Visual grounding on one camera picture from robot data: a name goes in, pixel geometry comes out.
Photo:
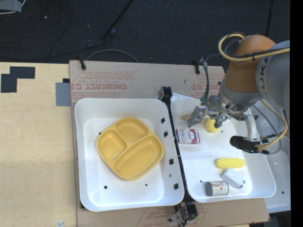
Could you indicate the yellow lemon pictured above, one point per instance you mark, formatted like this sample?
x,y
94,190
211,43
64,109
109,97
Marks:
x,y
210,127

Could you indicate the pink and white carton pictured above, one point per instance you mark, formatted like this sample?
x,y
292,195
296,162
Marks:
x,y
187,136

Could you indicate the white can with grey lid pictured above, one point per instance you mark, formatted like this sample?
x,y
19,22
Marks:
x,y
219,188

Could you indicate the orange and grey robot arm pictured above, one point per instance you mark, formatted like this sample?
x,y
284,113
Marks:
x,y
246,72

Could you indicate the black cylinder on white bracket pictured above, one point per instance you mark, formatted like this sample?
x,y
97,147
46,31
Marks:
x,y
243,144

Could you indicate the white paper sheet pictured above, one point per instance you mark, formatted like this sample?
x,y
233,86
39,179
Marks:
x,y
182,97

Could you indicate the yellow divided plate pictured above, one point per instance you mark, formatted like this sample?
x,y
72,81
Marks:
x,y
132,155

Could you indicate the white plastic bottle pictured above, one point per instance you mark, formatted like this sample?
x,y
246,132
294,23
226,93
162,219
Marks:
x,y
233,177

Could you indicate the white plastic tray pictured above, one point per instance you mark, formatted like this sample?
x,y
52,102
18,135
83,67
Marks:
x,y
94,193
208,155

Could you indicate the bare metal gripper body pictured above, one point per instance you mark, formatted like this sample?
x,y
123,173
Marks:
x,y
225,109

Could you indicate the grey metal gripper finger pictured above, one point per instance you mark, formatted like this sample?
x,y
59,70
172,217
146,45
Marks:
x,y
196,117
219,121

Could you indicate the brown cardboard board red print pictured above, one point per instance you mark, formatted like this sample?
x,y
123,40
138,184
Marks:
x,y
113,84

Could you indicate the yellow corn cob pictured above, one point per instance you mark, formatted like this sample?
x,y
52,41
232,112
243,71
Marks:
x,y
230,163

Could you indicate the thin black rod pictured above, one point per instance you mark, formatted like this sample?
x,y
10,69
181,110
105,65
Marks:
x,y
179,150

